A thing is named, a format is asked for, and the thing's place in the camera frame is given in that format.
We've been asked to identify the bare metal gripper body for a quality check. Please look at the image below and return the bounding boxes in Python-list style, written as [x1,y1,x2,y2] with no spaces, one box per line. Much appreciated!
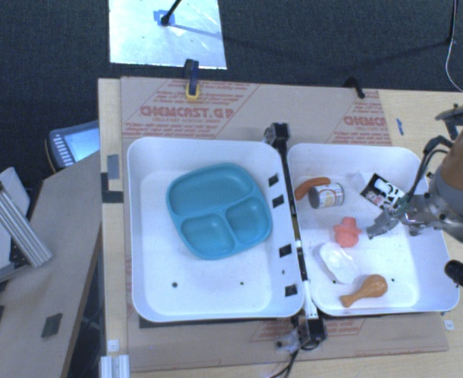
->
[397,194,463,245]

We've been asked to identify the black and white packet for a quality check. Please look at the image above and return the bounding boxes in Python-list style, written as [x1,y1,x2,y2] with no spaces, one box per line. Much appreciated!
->
[359,172,406,211]

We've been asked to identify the pink toy figure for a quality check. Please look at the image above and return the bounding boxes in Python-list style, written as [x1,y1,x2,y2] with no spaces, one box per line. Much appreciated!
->
[332,217,363,248]

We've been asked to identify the white plastic tray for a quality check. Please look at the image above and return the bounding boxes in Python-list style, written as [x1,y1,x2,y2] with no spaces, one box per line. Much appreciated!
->
[127,135,306,324]
[286,143,461,317]

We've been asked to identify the white plastic bottle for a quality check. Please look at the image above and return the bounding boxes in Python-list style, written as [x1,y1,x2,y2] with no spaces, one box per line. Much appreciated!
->
[318,242,361,285]

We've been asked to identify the small silver can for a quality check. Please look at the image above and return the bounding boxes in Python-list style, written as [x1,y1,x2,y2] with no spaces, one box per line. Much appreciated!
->
[308,182,346,209]

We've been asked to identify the brown chicken drumstick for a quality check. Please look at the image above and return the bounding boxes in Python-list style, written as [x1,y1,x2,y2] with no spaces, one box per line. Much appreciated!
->
[339,273,389,309]

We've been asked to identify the thin black and white rod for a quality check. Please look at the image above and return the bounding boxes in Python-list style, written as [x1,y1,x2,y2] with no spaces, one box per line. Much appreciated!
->
[279,143,318,319]

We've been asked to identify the orange sausage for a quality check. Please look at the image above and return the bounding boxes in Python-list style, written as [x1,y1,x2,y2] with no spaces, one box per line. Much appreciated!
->
[294,176,332,202]

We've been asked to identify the blue divided plate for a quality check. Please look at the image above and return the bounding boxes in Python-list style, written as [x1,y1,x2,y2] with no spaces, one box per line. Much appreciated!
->
[165,162,274,261]

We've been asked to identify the brown cardboard board red print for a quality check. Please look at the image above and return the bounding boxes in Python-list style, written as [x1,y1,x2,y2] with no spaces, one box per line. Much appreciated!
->
[119,76,450,372]

